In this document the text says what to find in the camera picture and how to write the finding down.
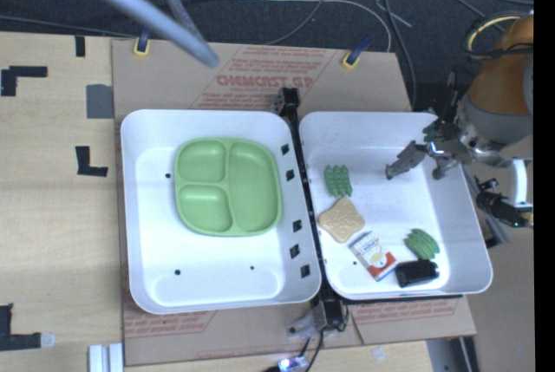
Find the hole in bin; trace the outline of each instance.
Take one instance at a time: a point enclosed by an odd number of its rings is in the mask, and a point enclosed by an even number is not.
[[[289,254],[291,255],[291,259],[295,258],[300,252],[301,250],[298,248],[298,244],[293,245],[289,249]]]
[[[301,278],[308,277],[310,275],[310,266],[305,264],[301,267]]]

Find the metal bracket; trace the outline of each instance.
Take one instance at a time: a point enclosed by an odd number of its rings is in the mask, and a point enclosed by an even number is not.
[[[287,326],[287,338],[308,339],[326,326],[326,312],[321,301],[304,317],[293,321]]]
[[[88,346],[88,372],[123,372],[123,349],[121,343],[108,346]]]

